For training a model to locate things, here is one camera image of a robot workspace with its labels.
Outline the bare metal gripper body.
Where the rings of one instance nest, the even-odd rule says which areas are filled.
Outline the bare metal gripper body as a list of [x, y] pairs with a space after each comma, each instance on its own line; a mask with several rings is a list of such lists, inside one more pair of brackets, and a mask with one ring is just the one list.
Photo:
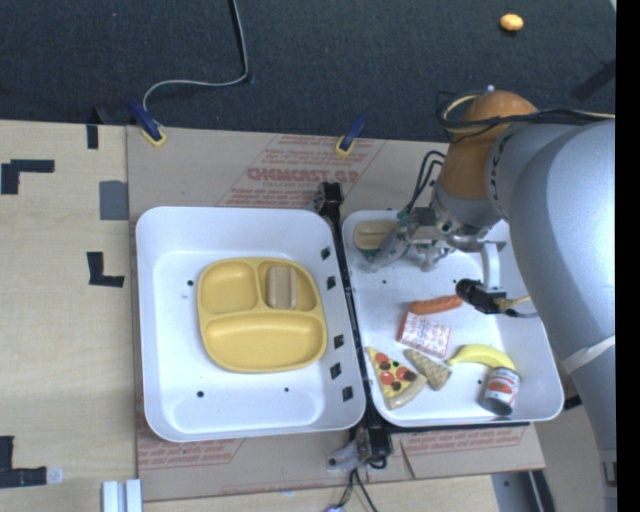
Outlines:
[[409, 245], [446, 247], [478, 252], [487, 233], [501, 220], [488, 207], [405, 207], [398, 213], [398, 228]]

